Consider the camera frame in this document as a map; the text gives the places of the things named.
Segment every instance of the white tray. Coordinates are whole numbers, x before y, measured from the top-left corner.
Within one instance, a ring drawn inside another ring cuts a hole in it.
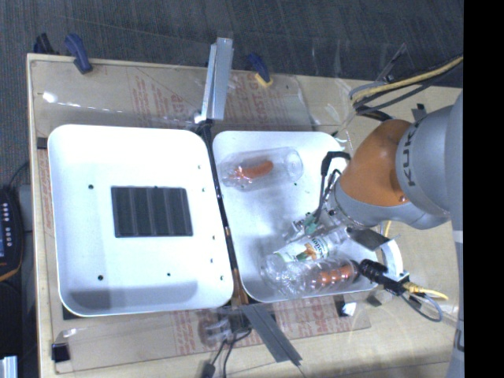
[[[302,159],[303,174],[295,183],[276,184],[256,191],[241,191],[220,184],[243,288],[259,302],[286,300],[262,280],[258,262],[284,245],[282,234],[292,221],[301,220],[307,212],[317,208],[322,160],[328,151],[343,148],[323,132],[222,132],[213,141],[217,168],[228,155],[279,147],[294,147]],[[343,171],[346,165],[344,159],[336,158],[329,172],[334,168]],[[351,241],[344,243],[341,251],[355,261],[376,260],[373,251]],[[366,279],[359,279],[345,292],[367,291],[375,286]]]
[[[233,282],[208,151],[189,131],[63,125],[48,140],[63,304],[89,317],[222,306]],[[192,236],[114,233],[111,187],[182,187]]]

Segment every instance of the plastic bottle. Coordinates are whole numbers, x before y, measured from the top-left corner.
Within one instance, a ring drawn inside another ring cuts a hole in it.
[[[345,256],[291,261],[281,266],[269,285],[290,299],[345,291],[359,276],[358,264]]]
[[[333,257],[337,247],[347,238],[348,234],[342,225],[319,235],[311,237],[304,235],[263,257],[259,265],[261,277],[270,287],[288,295],[291,289],[284,289],[284,286],[289,286],[291,278],[298,279],[299,273],[307,270],[309,266],[302,266],[303,264],[312,264]]]
[[[292,147],[238,152],[219,164],[220,181],[241,191],[293,183],[302,174],[301,157]]]

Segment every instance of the bottle label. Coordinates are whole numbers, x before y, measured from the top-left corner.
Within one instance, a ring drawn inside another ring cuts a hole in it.
[[[318,236],[313,238],[303,237],[275,252],[284,261],[316,261],[324,259],[329,254],[327,241]]]

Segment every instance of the wire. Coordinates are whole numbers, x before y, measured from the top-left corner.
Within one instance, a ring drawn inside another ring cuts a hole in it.
[[[237,342],[239,342],[240,340],[245,339],[250,333],[252,333],[252,328],[248,328],[246,330],[245,335],[243,335],[243,336],[241,336],[239,338],[236,338],[236,335],[237,335],[238,332],[233,333],[233,340],[229,343],[228,352],[226,353],[226,358],[224,359],[224,364],[222,366],[222,378],[226,378],[226,365],[228,363],[228,359],[229,359],[229,356],[231,354],[231,351],[233,350],[234,345]]]
[[[388,238],[388,230],[390,230],[390,229],[391,229],[391,224],[392,224],[392,221],[391,221],[391,220],[389,220],[389,221],[387,222],[387,225],[385,226],[384,237],[386,237],[386,238]]]
[[[314,224],[317,224],[319,219],[321,218],[322,206],[324,205],[324,189],[325,189],[325,175],[322,175],[321,194],[318,199],[318,207],[317,207],[317,210],[315,210],[315,213],[313,213]]]
[[[435,76],[435,77],[432,77],[430,80],[428,80],[426,83],[423,83],[421,84],[419,87],[417,87],[416,89],[410,91],[410,92],[407,92],[397,98],[394,98],[388,102],[385,102],[385,103],[382,103],[380,105],[377,105],[377,106],[366,106],[365,104],[368,103],[368,102],[371,102],[371,101],[374,101],[375,99],[385,95],[385,94],[388,94],[390,91],[384,91],[384,92],[380,92],[378,94],[375,94],[371,97],[368,97],[368,98],[364,98],[362,99],[361,101],[359,101],[359,103],[356,103],[353,105],[354,109],[358,112],[358,115],[360,116],[364,116],[364,115],[367,115],[369,116],[369,113],[374,113],[376,111],[378,111],[379,109],[382,109],[382,108],[385,108],[387,106],[390,106],[390,105],[394,105],[396,104],[397,102],[400,102],[400,101],[403,101],[405,100],[406,98],[409,98],[415,94],[418,94],[419,92],[423,91],[423,90],[426,90],[427,88],[429,88],[431,85],[433,85],[433,83],[435,83],[436,81],[440,81],[442,78],[444,78],[449,72],[451,72],[454,68],[448,70],[447,72],[443,73],[443,74],[440,74],[438,76]]]
[[[382,85],[385,85],[385,84],[386,83],[384,81],[375,81],[373,83],[361,85],[360,87],[355,87],[353,90],[351,90],[348,93],[348,96],[350,97],[350,99],[352,99],[354,97],[354,94],[358,93],[359,91],[368,90],[369,88],[373,88],[373,87],[381,87]]]
[[[301,366],[300,366],[300,365],[296,365],[296,366],[298,367],[298,370],[299,370],[299,372],[301,373],[301,375],[303,376],[303,378],[306,378],[306,375],[305,375],[305,373],[302,371]]]
[[[22,166],[20,166],[20,167],[16,170],[16,172],[12,175],[12,177],[10,178],[10,181],[9,181],[9,183],[8,183],[8,185],[7,185],[9,188],[12,188],[13,183],[14,183],[14,180],[16,180],[16,178],[17,178],[17,176],[19,175],[19,173],[20,173],[21,171],[23,171],[23,169],[24,169],[25,167],[28,167],[29,165],[30,165],[30,161],[26,161],[26,162],[25,162]]]
[[[446,65],[442,65],[442,66],[438,67],[437,69],[434,69],[430,72],[425,72],[425,73],[422,73],[418,76],[413,76],[408,79],[396,81],[395,83],[389,83],[389,84],[384,84],[381,86],[370,87],[365,90],[359,91],[356,94],[354,94],[354,96],[352,97],[352,99],[351,99],[352,104],[359,102],[363,98],[367,98],[367,97],[374,95],[374,94],[377,94],[379,92],[397,90],[399,88],[407,87],[407,86],[415,84],[415,83],[420,83],[421,81],[430,79],[434,76],[438,76],[438,75],[454,68],[455,66],[459,65],[463,60],[464,60],[464,56],[460,55],[460,56],[456,57],[454,60],[447,63]]]
[[[424,294],[424,293],[420,293],[418,295],[414,295],[414,294],[411,294],[409,296],[409,298],[406,298],[404,295],[401,295],[401,298],[406,302],[406,304],[408,304],[413,310],[415,310],[416,312],[418,312],[422,317],[430,320],[431,322],[441,322],[443,320],[443,310],[441,309],[441,307],[439,306],[439,304],[434,301],[429,295],[427,294]],[[418,303],[420,302],[417,298],[422,298],[422,299],[426,299],[428,302],[430,302],[436,309],[436,311],[438,312],[438,315],[439,317],[437,318],[434,318],[434,317],[431,317],[429,315],[427,315],[426,313],[423,313],[420,311],[420,309],[418,309],[414,304],[413,302],[411,301],[411,298],[414,299],[415,301],[417,301]]]
[[[331,175],[329,176],[329,179],[328,179],[328,186],[325,188],[325,191],[324,191],[324,200],[328,197],[329,192],[332,189],[332,186],[336,180],[336,174],[341,176],[341,171],[339,169],[334,169],[334,171],[331,172]]]
[[[416,294],[416,293],[430,294],[430,295],[434,295],[435,297],[440,297],[442,299],[449,299],[448,296],[443,294],[442,292],[419,286],[418,284],[414,283],[413,281],[407,281],[402,286],[409,293],[412,293],[412,294]]]
[[[222,343],[220,344],[220,347],[219,347],[219,350],[217,351],[217,354],[215,356],[215,358],[213,359],[213,361],[210,363],[211,365],[214,365],[215,364],[215,361],[217,361],[217,359],[219,358],[219,356],[221,355],[222,353],[222,349],[224,348],[224,345],[226,344],[227,340],[224,339],[222,341]]]
[[[381,112],[378,109],[375,109],[375,110],[370,111],[370,112],[362,111],[362,113],[359,113],[359,115],[361,115],[363,117],[368,117],[369,119],[378,120],[380,122],[384,122],[386,120],[394,119],[389,114],[387,114],[385,112]]]
[[[2,280],[2,281],[0,281],[0,285],[8,287],[18,297],[21,296],[21,292],[19,291],[19,289],[17,289],[10,281],[8,281],[8,280]]]

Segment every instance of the gray robot arm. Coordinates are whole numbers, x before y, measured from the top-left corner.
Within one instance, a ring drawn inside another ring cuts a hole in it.
[[[332,206],[348,225],[357,228],[394,220],[426,229],[451,220],[458,256],[460,304],[448,376],[460,378],[465,375],[462,93],[452,106],[430,113],[405,132],[400,122],[386,120],[377,133],[373,132],[359,146],[336,183]],[[369,188],[370,182],[376,180],[381,182]]]

